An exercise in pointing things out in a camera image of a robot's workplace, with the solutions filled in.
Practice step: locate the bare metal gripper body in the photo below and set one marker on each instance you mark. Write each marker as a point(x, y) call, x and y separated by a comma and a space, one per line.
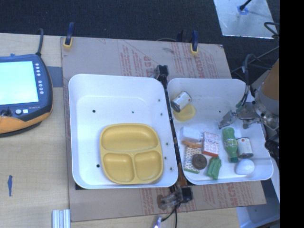
point(250, 111)

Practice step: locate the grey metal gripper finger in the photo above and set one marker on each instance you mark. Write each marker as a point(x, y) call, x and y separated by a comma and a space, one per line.
point(249, 123)
point(227, 119)

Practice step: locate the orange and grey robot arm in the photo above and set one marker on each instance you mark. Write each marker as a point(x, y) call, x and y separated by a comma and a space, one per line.
point(270, 87)

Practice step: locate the green plastic bottle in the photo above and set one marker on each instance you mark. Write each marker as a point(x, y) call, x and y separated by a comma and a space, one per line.
point(230, 142)

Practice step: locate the white and orange can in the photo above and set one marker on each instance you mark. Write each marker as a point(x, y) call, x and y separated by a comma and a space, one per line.
point(245, 147)
point(181, 100)

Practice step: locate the white plastic tray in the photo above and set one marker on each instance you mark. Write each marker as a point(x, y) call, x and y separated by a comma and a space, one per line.
point(209, 96)
point(118, 98)

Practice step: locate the orange and white carton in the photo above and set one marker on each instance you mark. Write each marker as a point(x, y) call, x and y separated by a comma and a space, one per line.
point(210, 144)

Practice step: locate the yellow round biscuit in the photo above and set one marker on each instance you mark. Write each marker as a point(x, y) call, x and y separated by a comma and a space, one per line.
point(187, 115)

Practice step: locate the white egg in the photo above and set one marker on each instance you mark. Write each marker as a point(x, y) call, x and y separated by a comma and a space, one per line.
point(245, 167)

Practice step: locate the orange carrot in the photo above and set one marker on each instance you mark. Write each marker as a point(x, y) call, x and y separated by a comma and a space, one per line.
point(191, 144)

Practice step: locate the green ribbed toy vegetable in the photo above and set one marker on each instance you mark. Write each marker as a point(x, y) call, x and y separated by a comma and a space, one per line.
point(214, 168)

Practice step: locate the brown doughnut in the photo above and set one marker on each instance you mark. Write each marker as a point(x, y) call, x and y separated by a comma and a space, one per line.
point(199, 161)

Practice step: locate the white packet with orange print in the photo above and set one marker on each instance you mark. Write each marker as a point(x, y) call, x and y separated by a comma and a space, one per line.
point(188, 159)

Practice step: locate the thin black rod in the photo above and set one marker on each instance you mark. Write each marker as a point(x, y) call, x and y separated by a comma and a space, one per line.
point(171, 122)

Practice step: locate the yellow divided plate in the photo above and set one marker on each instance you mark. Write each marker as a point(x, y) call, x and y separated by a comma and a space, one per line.
point(129, 139)

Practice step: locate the brown cardboard board red print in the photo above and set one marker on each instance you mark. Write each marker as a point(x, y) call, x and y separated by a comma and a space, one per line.
point(107, 56)

